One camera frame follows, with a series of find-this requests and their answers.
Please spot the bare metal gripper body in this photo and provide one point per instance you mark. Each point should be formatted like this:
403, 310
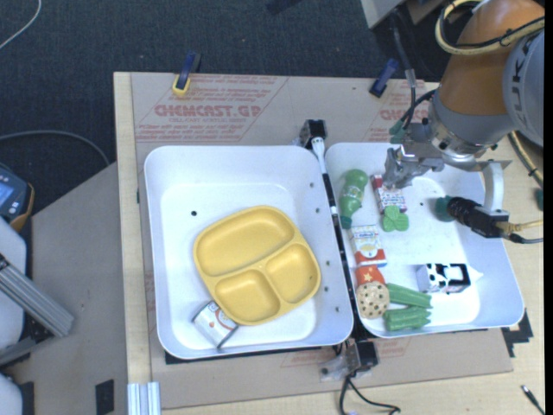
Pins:
425, 145

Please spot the brown cardboard board, red print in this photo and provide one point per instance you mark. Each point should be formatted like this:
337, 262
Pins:
242, 102

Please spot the red carton with yellow star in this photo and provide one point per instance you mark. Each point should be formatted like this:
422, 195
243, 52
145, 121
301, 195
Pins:
369, 275

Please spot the green toy beans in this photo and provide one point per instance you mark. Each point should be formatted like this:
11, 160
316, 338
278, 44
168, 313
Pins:
406, 318
408, 295

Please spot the yellow divided plate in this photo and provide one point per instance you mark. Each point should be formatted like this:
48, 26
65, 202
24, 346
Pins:
250, 253

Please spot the red and white packet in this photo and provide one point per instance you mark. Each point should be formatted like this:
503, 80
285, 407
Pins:
391, 199

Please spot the green toy leaf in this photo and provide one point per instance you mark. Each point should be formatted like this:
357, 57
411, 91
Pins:
394, 221

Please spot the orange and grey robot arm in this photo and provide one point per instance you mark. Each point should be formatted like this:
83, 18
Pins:
475, 80

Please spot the black and white cow carton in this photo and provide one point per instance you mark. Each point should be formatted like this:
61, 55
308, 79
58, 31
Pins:
445, 278

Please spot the white can with orange print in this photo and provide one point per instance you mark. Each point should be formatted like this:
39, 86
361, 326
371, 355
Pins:
214, 324

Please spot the thin black and white rod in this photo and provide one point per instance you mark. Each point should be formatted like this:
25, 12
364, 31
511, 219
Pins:
332, 197

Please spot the tan chocolate chip biscuit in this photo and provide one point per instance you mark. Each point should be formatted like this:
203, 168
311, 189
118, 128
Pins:
371, 301

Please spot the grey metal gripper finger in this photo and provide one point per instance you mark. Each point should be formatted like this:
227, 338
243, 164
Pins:
392, 167
410, 175

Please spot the green plastic bottle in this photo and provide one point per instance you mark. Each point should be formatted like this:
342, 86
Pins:
352, 195

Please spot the white and red carton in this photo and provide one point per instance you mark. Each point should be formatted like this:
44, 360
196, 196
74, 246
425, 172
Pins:
367, 242

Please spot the black cylinder on white bracket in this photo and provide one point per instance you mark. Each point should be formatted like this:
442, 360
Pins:
473, 216

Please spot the white plastic tray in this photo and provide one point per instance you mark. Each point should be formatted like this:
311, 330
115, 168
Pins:
449, 244
181, 249

